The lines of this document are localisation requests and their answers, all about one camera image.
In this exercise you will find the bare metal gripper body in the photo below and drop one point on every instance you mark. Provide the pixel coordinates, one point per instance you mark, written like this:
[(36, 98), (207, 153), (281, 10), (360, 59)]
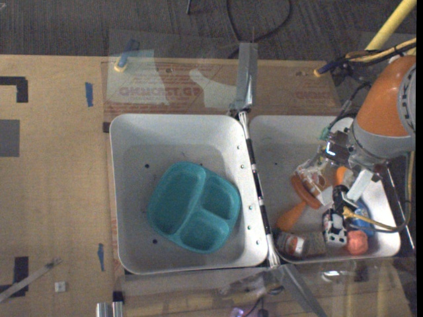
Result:
[(338, 145)]

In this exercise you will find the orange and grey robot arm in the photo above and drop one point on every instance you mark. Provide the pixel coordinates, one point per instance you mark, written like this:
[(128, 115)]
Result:
[(380, 111)]

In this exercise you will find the white plastic tray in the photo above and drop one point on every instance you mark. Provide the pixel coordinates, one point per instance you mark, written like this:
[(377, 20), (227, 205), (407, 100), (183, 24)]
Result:
[(284, 144), (138, 134)]

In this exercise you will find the brown cardboard board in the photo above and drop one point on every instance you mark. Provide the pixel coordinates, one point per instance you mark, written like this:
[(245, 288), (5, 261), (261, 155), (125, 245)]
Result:
[(281, 91)]

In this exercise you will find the blue packet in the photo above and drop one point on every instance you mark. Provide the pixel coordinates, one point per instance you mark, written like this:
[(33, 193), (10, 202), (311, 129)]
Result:
[(363, 221)]

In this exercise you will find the white and black box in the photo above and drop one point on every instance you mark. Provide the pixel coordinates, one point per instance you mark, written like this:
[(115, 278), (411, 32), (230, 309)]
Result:
[(335, 230)]

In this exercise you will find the black and white thin rod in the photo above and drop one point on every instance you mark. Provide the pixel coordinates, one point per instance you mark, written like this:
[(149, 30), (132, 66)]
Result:
[(253, 163)]

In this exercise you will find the orange carrot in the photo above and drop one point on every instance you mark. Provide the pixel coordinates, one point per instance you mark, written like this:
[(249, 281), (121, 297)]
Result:
[(289, 218)]

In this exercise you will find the pink ball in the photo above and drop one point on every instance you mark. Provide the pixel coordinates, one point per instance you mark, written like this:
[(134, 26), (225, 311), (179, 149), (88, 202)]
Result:
[(357, 243)]

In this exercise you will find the small red can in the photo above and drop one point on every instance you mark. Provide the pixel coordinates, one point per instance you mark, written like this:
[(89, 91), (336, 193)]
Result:
[(291, 243)]

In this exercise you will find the teal divided plate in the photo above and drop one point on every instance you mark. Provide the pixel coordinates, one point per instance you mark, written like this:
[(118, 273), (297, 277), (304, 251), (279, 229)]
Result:
[(185, 197)]

